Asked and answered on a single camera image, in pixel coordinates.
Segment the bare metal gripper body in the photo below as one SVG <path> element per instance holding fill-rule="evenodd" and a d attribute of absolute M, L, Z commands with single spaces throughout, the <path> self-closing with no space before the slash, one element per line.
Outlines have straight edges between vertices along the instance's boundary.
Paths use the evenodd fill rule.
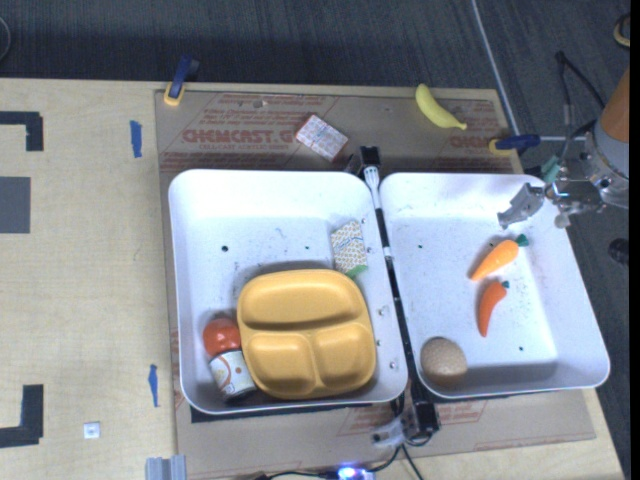
<path fill-rule="evenodd" d="M 545 188 L 547 198 L 566 214 L 629 208 L 629 180 L 606 163 L 568 160 Z"/>

